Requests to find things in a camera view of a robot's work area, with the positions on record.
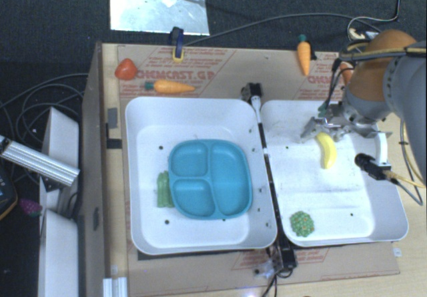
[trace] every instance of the banana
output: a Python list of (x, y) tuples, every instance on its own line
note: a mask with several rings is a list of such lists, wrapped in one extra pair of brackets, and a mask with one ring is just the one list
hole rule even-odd
[(322, 148), (322, 167), (329, 169), (336, 161), (336, 148), (334, 140), (325, 132), (319, 132), (316, 139)]

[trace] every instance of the white tray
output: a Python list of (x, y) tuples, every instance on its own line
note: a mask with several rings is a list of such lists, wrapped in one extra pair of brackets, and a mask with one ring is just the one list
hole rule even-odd
[[(315, 139), (300, 142), (305, 124), (321, 101), (269, 101), (262, 107), (270, 163), (284, 232), (299, 246), (330, 246), (403, 238), (408, 221), (397, 187), (379, 182), (354, 164), (358, 153), (375, 156), (373, 139), (345, 135), (336, 143), (338, 159), (320, 165)], [(290, 216), (308, 213), (315, 231), (296, 236)]]
[[(276, 219), (253, 109), (236, 99), (139, 97), (125, 112), (131, 202), (131, 235), (146, 254), (266, 248)], [(175, 208), (157, 207), (157, 176), (178, 143), (223, 139), (244, 151), (253, 202), (238, 218), (195, 220)]]

